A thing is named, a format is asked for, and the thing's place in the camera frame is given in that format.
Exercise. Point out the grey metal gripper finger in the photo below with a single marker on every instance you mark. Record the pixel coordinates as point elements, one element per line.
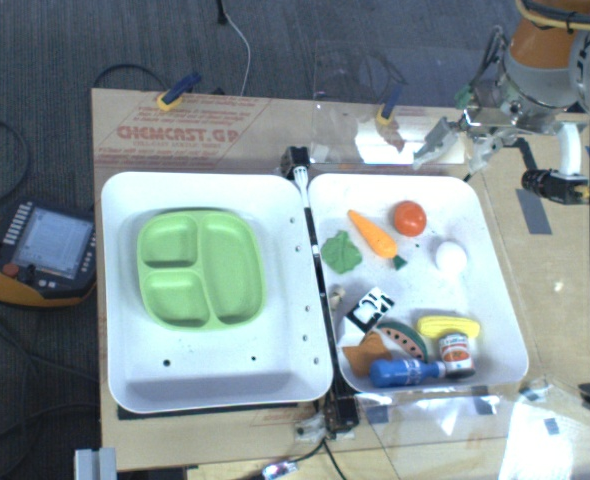
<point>439,140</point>
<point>486,153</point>

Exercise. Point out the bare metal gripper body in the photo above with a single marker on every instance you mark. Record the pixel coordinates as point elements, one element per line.
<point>500,113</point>

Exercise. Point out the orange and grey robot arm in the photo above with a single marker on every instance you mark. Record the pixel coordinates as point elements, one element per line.
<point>550,38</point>

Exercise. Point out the orange tomato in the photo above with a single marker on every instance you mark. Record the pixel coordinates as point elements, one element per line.
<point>410,218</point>

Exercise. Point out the white egg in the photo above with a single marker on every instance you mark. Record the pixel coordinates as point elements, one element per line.
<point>451,257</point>

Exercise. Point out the orange carrot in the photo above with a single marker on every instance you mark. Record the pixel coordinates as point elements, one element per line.
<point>375,237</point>

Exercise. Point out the white plastic tray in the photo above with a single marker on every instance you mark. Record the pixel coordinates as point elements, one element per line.
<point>485,298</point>
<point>285,288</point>

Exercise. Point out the green lettuce leaf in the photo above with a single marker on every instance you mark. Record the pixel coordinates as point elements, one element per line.
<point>341,254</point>

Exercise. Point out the thin black and white rod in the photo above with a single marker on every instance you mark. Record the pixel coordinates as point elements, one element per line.
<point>317,253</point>

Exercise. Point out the black and white carton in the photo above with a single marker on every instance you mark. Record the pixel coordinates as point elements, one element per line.
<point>370,309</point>

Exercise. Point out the small beige mushroom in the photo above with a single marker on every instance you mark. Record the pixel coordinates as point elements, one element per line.
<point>337,295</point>

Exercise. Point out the watermelon slice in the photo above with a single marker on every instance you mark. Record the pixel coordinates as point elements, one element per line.
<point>409,340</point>

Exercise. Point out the small white and orange can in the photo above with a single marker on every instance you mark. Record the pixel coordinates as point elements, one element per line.
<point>456,355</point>

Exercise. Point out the brown star biscuit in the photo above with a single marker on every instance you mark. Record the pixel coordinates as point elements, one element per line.
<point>365,355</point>

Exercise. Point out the blue bottle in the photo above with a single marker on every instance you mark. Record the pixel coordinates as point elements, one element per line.
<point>400,372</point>

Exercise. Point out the brown cardboard board red print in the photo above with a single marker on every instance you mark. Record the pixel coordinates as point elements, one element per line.
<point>200,133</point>

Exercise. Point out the green divided plate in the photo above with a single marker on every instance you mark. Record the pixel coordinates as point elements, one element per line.
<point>225,263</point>

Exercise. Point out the black cylinder on white bracket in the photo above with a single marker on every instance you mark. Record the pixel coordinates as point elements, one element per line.
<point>555,184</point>

